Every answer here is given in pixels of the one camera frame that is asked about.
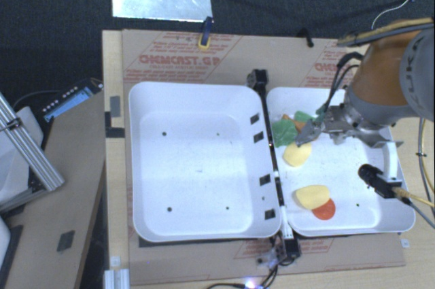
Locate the brown cardboard board red print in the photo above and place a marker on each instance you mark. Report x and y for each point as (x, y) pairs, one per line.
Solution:
(238, 53)

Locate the green toy lettuce leaf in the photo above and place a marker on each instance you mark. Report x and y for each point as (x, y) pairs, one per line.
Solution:
(282, 133)

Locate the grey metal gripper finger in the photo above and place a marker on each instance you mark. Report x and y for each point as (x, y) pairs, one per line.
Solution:
(307, 128)
(310, 139)

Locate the small green toy leaf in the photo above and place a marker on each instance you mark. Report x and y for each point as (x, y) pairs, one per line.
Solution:
(302, 116)

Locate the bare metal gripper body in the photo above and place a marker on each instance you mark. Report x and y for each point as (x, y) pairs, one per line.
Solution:
(341, 124)

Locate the thin black and white rod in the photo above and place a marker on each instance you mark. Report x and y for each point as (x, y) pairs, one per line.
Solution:
(274, 158)

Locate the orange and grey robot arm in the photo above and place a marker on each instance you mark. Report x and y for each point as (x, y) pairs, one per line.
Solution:
(384, 77)

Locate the orange toy carrot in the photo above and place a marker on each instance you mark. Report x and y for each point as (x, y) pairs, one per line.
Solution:
(299, 124)

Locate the black cylinder on white bracket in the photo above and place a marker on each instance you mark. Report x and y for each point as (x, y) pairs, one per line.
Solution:
(377, 179)

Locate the white plastic tray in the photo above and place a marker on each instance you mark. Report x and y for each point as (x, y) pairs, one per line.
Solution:
(343, 175)
(197, 165)

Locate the yellow toy potato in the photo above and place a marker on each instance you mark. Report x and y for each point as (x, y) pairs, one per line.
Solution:
(296, 155)
(311, 196)

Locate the red toy tomato slice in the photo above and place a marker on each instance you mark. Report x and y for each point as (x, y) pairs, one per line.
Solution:
(326, 212)

